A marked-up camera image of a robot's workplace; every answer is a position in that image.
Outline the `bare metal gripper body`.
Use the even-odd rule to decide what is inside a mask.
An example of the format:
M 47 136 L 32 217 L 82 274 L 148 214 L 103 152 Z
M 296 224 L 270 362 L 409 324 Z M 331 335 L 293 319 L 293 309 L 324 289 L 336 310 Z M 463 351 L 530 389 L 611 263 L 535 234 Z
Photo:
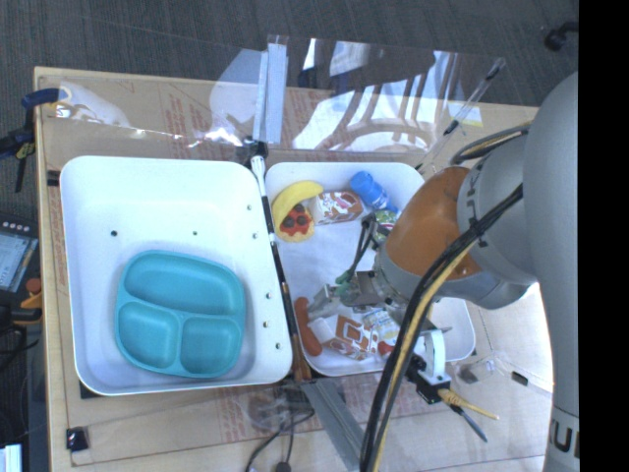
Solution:
M 359 270 L 355 275 L 358 296 L 355 306 L 397 306 L 399 299 L 393 285 L 394 278 L 387 266 L 377 265 L 369 270 Z

